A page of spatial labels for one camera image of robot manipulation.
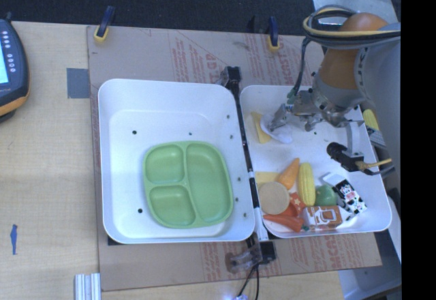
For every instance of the tan round biscuit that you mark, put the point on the tan round biscuit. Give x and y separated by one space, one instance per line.
273 198

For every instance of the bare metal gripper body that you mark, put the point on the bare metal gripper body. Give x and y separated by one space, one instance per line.
308 105

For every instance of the green divided plate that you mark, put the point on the green divided plate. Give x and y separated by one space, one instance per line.
204 182

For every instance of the thin black and white rod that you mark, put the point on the thin black and white rod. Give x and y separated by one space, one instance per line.
246 152

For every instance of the red packet with star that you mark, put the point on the red packet with star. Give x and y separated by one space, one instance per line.
297 202

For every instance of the black and white cow carton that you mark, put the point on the black and white cow carton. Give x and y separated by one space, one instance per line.
354 198

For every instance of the white crumpled object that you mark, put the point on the white crumpled object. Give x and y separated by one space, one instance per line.
281 136

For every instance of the orange and white carton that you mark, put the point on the orange and white carton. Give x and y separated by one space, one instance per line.
323 217

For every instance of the white plastic tray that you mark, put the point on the white plastic tray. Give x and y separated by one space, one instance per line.
170 107
306 147

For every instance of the yellow corn cob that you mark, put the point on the yellow corn cob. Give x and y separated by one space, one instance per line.
370 118
306 184

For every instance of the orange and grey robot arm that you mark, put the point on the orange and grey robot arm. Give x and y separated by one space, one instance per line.
374 63

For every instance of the yellow cheese wedge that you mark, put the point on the yellow cheese wedge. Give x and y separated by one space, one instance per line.
258 128

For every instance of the green apple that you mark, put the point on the green apple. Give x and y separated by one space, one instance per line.
325 195

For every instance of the black cylinder on white bracket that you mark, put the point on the black cylinder on white bracket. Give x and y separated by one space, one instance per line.
351 159

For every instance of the pale yellow slice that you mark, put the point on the pale yellow slice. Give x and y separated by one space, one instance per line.
265 177

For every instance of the brown cardboard board, red print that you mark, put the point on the brown cardboard board, red print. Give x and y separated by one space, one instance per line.
153 53

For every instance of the orange carrot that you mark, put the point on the orange carrot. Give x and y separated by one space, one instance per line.
290 174

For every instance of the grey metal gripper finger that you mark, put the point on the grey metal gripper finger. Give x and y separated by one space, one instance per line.
278 118
312 122

